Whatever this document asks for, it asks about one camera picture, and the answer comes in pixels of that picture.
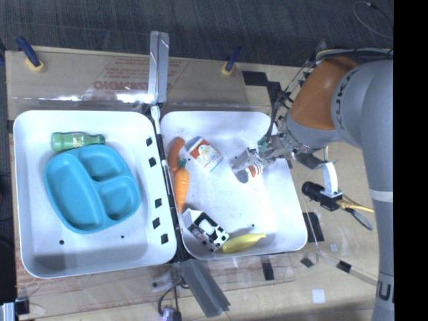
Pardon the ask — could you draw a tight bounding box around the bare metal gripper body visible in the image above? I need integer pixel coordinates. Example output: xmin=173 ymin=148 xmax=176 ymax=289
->
xmin=256 ymin=129 xmax=304 ymax=163

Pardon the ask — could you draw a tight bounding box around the red and white can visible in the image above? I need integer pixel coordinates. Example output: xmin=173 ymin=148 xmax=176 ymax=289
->
xmin=247 ymin=163 xmax=268 ymax=179

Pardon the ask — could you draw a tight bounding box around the white and orange carton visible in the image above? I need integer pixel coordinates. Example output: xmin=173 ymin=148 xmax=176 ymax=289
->
xmin=185 ymin=136 xmax=224 ymax=173

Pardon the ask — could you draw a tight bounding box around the white plastic tray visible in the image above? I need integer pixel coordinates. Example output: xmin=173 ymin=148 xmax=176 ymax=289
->
xmin=12 ymin=109 xmax=178 ymax=280
xmin=159 ymin=110 xmax=308 ymax=261

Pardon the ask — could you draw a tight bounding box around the orange carrot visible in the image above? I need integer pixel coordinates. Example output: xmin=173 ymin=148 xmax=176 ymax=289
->
xmin=173 ymin=158 xmax=191 ymax=214

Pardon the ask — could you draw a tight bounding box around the orange sausage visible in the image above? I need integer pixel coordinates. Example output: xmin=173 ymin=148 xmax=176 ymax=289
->
xmin=167 ymin=136 xmax=186 ymax=174

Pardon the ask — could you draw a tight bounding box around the black and white carton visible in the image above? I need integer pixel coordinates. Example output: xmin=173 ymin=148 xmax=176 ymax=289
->
xmin=182 ymin=208 xmax=231 ymax=253

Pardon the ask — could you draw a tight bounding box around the yellow banana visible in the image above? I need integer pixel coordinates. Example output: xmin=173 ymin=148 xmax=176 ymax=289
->
xmin=221 ymin=232 xmax=268 ymax=254

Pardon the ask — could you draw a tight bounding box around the thin black and white rod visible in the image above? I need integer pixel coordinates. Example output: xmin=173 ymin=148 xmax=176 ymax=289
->
xmin=150 ymin=104 xmax=182 ymax=263

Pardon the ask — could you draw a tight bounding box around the green plastic bottle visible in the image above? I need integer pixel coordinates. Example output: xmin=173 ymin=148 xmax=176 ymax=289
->
xmin=51 ymin=131 xmax=106 ymax=152

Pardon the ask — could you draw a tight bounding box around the blue divided plate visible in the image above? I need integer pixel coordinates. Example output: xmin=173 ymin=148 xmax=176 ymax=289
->
xmin=43 ymin=144 xmax=142 ymax=235

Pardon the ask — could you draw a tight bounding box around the brown cardboard board red print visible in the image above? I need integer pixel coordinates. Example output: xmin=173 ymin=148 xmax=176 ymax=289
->
xmin=4 ymin=45 xmax=297 ymax=321

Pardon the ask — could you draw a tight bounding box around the black cylinder on white bracket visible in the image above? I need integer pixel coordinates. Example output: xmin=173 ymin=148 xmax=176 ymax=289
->
xmin=301 ymin=160 xmax=344 ymax=212

